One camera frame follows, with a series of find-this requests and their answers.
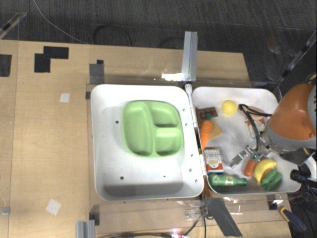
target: table surface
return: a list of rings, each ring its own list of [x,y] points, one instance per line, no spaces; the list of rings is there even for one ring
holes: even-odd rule
[[[43,53],[43,46],[68,47],[69,59],[51,59],[50,73],[34,73],[34,54]],[[12,55],[10,77],[0,77],[0,207],[11,210],[9,216],[0,215],[0,237],[75,237],[76,221],[87,221],[90,211],[85,99],[89,64],[104,60],[106,75],[115,78],[160,79],[162,72],[180,72],[182,51],[1,40],[0,54]],[[197,78],[247,81],[243,55],[198,52]],[[62,93],[70,94],[68,103],[60,102]],[[257,197],[250,198],[256,204]],[[285,195],[282,198],[289,207]],[[61,204],[57,215],[46,211],[51,199]],[[108,214],[116,216],[116,231],[133,228],[133,222],[123,222],[119,206],[112,207]],[[164,212],[172,214],[168,207]],[[137,208],[132,214],[136,220],[147,218]],[[161,229],[158,213],[153,216],[158,218],[146,224]],[[244,237],[291,237],[288,224],[277,211],[268,210],[267,202],[266,207],[232,216]],[[173,219],[184,224],[176,228],[192,224],[183,221],[182,211]],[[223,237],[214,220],[207,225],[207,237]],[[191,237],[203,233],[199,222]]]

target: green bottle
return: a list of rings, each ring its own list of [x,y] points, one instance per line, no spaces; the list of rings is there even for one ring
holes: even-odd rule
[[[247,185],[247,179],[241,178],[238,179],[233,176],[229,175],[217,175],[217,174],[210,174],[208,176],[208,181],[211,186],[219,186],[219,187],[228,187],[228,186],[246,186]]]

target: yellow banana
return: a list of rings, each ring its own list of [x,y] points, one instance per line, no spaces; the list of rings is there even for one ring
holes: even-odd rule
[[[257,163],[253,171],[253,176],[258,181],[258,185],[261,185],[261,179],[266,170],[275,167],[276,164],[276,161],[271,159],[264,159]]]

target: yellow ball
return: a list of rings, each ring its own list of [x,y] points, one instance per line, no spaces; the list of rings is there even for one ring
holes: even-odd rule
[[[226,115],[233,115],[234,113],[236,113],[238,110],[238,106],[237,104],[235,104],[233,101],[225,101],[222,104],[222,111],[226,114]]]

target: green plate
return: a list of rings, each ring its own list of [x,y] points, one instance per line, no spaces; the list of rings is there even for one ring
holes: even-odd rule
[[[170,156],[183,149],[182,124],[171,104],[130,102],[123,110],[122,127],[125,146],[138,156]]]

